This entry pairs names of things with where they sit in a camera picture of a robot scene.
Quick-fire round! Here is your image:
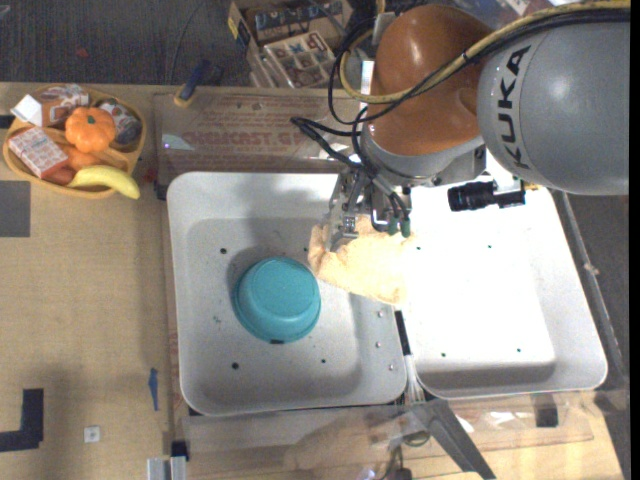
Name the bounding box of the orange pumpkin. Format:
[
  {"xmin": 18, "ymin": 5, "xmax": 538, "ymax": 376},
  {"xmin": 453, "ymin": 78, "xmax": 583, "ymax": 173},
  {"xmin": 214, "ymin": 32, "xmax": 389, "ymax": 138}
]
[{"xmin": 64, "ymin": 106, "xmax": 118, "ymax": 155}]

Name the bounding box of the teal bowl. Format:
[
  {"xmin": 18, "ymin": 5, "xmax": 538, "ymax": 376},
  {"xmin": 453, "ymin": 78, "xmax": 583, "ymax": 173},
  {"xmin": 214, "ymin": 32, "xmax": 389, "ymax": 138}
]
[{"xmin": 230, "ymin": 256, "xmax": 323, "ymax": 345}]

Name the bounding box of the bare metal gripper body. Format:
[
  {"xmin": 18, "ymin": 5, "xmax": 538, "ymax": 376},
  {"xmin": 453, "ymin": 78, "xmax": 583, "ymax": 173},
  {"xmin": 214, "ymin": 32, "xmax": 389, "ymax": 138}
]
[{"xmin": 327, "ymin": 166, "xmax": 414, "ymax": 237}]

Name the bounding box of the cardboard box of letter blocks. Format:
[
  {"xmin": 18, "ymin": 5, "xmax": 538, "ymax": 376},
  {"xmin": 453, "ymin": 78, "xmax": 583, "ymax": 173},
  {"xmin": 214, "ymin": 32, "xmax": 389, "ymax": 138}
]
[{"xmin": 226, "ymin": 0, "xmax": 355, "ymax": 90}]

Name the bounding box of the yellow divided plate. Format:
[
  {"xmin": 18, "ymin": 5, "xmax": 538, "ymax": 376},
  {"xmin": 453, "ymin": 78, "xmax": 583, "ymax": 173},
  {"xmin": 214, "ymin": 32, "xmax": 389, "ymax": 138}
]
[{"xmin": 1, "ymin": 83, "xmax": 148, "ymax": 201}]

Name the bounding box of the small red and white can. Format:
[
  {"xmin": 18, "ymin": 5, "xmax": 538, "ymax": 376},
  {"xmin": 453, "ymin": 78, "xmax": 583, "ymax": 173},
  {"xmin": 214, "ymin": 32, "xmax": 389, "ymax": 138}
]
[{"xmin": 96, "ymin": 98, "xmax": 143, "ymax": 146}]

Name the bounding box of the orange carrot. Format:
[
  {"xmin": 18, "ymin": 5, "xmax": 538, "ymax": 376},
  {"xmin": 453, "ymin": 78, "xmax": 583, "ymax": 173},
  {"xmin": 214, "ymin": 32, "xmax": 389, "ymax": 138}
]
[{"xmin": 59, "ymin": 145, "xmax": 104, "ymax": 172}]

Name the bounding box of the brown and white packet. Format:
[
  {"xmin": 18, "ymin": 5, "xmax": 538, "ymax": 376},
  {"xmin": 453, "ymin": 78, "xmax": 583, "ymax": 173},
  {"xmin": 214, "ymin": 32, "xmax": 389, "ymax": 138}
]
[{"xmin": 31, "ymin": 84, "xmax": 91, "ymax": 129}]

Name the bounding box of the small white box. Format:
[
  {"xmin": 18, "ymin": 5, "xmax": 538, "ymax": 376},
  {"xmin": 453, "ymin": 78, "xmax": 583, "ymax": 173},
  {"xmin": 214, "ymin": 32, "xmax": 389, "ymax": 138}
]
[{"xmin": 9, "ymin": 93, "xmax": 44, "ymax": 127}]

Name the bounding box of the black cylinder on white bracket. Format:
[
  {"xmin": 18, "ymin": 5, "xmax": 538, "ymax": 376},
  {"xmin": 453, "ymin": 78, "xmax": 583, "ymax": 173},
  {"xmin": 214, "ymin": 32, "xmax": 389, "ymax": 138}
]
[{"xmin": 446, "ymin": 177, "xmax": 539, "ymax": 214}]

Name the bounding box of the white and red carton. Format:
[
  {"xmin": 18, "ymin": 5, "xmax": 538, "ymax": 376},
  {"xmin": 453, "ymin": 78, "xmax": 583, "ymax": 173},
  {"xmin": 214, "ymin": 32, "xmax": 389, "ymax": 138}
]
[{"xmin": 6, "ymin": 126, "xmax": 70, "ymax": 180}]

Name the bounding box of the pale yellow cloth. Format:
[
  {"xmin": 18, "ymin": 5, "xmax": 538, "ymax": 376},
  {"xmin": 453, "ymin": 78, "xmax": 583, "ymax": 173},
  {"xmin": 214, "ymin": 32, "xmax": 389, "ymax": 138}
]
[{"xmin": 306, "ymin": 216, "xmax": 417, "ymax": 306}]

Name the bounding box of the thin black and white rod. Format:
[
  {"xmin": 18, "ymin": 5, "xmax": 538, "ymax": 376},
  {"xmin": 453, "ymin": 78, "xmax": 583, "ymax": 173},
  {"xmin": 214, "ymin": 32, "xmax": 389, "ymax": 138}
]
[{"xmin": 393, "ymin": 309, "xmax": 427, "ymax": 405}]

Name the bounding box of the white plastic tray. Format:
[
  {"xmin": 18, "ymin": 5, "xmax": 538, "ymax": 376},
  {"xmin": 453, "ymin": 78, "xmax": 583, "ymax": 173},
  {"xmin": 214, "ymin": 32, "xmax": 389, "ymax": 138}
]
[
  {"xmin": 165, "ymin": 170, "xmax": 409, "ymax": 417},
  {"xmin": 398, "ymin": 177, "xmax": 610, "ymax": 401}
]

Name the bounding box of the yellow banana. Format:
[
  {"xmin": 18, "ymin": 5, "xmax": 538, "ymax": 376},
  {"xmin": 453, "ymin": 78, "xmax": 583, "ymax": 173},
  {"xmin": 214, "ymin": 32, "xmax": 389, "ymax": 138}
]
[{"xmin": 66, "ymin": 164, "xmax": 142, "ymax": 201}]

